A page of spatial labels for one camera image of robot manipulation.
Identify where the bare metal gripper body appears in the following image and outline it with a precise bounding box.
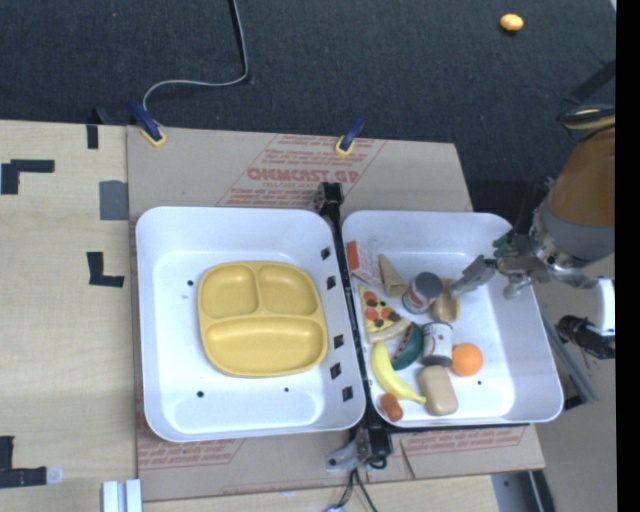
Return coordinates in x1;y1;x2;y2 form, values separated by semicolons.
494;214;601;291

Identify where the tan pear-shaped toy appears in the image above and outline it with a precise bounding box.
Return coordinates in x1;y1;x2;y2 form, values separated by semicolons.
430;278;462;324

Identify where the white plastic tray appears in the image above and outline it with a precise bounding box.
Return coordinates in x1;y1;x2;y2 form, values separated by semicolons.
340;209;566;429
134;205;368;444

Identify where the red white can grey lid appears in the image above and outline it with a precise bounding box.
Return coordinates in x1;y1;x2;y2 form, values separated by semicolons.
401;270;445;316

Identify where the white can with brown print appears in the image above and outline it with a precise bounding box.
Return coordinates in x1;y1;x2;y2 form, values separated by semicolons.
420;320;455;369

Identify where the tan ice cream cone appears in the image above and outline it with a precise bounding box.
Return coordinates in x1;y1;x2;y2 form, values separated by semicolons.
376;253;409;299

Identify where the orange fruit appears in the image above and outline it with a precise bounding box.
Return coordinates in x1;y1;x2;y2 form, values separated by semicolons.
450;341;485;378

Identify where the green watermelon slice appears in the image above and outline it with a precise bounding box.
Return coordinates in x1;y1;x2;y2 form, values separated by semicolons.
389;321;425;373

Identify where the yellow pizza slice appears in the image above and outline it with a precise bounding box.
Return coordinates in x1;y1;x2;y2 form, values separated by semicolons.
357;284;412;345

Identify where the orange and white carton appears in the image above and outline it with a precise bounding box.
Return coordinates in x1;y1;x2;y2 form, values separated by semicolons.
345;239;387;288

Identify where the tan bread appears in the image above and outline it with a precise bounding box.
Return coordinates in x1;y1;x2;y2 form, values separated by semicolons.
417;365;460;418

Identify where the thin black rod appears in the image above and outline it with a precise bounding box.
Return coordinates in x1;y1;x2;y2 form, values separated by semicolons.
324;199;384;432

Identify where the yellow banana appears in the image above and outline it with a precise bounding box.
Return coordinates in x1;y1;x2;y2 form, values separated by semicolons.
369;340;428;406

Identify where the orange carrot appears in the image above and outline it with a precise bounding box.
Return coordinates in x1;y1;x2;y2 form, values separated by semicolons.
379;391;405;423

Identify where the yellow divided plate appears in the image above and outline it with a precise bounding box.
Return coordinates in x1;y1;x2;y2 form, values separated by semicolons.
196;260;330;379

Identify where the brown cardboard board red print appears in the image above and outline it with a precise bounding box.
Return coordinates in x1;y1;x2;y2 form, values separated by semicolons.
125;124;547;502

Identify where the black cylinder on white bracket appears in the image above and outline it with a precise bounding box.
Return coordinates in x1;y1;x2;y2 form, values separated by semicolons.
555;277;617;361

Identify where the black block with thin wires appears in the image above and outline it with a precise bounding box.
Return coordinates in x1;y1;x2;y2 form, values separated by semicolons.
311;181;347;217
349;424;394;470

